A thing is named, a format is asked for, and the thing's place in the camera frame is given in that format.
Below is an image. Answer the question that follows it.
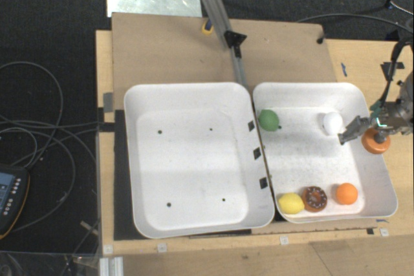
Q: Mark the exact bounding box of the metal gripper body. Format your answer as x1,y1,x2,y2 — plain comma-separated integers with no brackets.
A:
385,71,414,136

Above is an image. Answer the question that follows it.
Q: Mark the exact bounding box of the white plastic tray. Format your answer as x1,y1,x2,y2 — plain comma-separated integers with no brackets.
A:
124,81,276,240
252,81,398,224

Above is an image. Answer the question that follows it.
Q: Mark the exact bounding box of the white egg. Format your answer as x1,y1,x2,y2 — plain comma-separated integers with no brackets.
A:
322,111,343,136

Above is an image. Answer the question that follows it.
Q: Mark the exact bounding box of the yellow lemon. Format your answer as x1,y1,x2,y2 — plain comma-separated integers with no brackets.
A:
278,192,305,215

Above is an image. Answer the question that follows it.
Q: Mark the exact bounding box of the orange round disc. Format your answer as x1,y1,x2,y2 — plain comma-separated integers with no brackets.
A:
361,128,391,155

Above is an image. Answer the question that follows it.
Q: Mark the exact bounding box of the green lime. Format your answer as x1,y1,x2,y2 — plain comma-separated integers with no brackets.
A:
257,109,281,133

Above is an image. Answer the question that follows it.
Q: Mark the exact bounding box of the brown doughnut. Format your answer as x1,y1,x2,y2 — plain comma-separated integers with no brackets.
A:
301,186,328,213

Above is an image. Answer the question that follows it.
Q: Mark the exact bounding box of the orange fruit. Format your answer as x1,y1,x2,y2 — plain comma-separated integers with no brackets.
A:
335,182,359,206

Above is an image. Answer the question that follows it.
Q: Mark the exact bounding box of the brown cardboard board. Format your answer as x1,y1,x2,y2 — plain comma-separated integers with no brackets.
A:
111,12,378,235

